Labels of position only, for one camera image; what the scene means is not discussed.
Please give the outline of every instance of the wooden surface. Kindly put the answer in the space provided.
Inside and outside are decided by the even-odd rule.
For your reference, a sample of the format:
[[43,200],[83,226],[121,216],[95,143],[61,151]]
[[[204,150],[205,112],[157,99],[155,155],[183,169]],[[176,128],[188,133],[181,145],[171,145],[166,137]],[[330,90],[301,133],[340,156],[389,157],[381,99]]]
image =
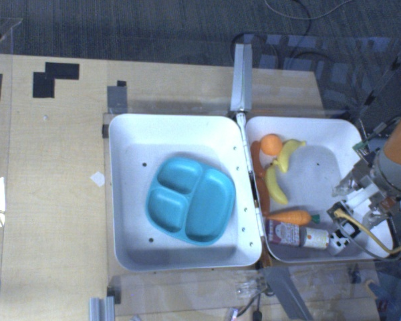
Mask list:
[[[80,79],[56,80],[54,99],[33,98],[33,72],[44,72],[45,62],[78,63]],[[103,113],[107,112],[107,86],[115,86],[117,80],[127,81],[130,110],[137,106],[147,110],[174,106],[199,112],[214,103],[226,106],[233,71],[26,56],[14,56],[11,71],[0,321],[87,320],[89,299],[103,298],[108,285],[105,188],[90,179],[96,172],[104,173],[102,123]],[[274,96],[265,105],[273,103],[278,109],[295,106],[294,95],[285,95],[288,88],[279,89],[268,80],[280,78],[281,86],[294,87],[294,77],[278,72],[255,72],[253,76],[253,89],[258,94],[264,98],[267,93],[268,98]],[[298,85],[305,103],[320,110],[321,100],[312,76],[302,78]],[[358,311],[357,320],[375,320],[374,301],[362,290],[358,286],[357,294],[350,292],[332,301],[316,296],[307,306],[317,313],[332,308],[334,313],[348,313],[350,308],[351,313]],[[264,320],[286,320],[276,298],[268,304]],[[226,309],[206,309],[140,317],[143,321],[222,320],[225,312]],[[318,314],[317,319],[337,316],[341,315]]]

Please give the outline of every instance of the bottle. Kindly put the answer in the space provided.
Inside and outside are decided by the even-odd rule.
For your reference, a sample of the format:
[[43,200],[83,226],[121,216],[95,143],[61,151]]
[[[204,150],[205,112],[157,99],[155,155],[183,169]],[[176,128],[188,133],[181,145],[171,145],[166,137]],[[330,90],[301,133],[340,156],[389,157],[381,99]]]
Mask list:
[[267,220],[265,228],[269,243],[313,249],[328,247],[329,233],[325,229],[300,227],[275,220]]

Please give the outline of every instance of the orange ball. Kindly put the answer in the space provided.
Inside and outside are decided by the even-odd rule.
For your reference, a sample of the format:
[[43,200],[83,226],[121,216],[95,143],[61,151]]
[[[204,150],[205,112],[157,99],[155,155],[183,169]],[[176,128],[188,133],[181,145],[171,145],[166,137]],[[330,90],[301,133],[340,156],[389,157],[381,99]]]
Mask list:
[[282,150],[282,140],[276,134],[268,134],[261,139],[260,148],[269,156],[277,156]]

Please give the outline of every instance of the blue plate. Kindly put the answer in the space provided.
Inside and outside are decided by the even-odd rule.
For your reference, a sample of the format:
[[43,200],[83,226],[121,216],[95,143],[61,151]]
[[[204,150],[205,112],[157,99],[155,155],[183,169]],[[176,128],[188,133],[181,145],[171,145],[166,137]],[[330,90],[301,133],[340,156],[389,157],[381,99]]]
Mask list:
[[147,195],[146,214],[158,229],[196,245],[224,233],[235,204],[235,185],[221,171],[184,157],[166,160]]

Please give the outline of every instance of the yellow banana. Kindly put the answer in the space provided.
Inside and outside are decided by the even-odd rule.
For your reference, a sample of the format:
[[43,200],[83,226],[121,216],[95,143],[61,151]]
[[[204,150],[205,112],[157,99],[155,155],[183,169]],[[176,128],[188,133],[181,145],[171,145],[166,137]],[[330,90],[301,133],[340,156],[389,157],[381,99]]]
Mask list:
[[269,195],[272,197],[272,199],[282,205],[287,205],[288,199],[285,196],[284,192],[281,190],[281,187],[278,185],[275,170],[275,165],[271,165],[266,170],[265,183],[267,190],[269,191]]
[[283,173],[286,173],[288,171],[288,166],[289,166],[289,157],[291,157],[293,152],[296,151],[299,147],[305,145],[306,145],[305,141],[300,142],[295,139],[287,140],[284,143],[281,152],[278,154],[278,158],[273,162],[279,167],[279,169]]

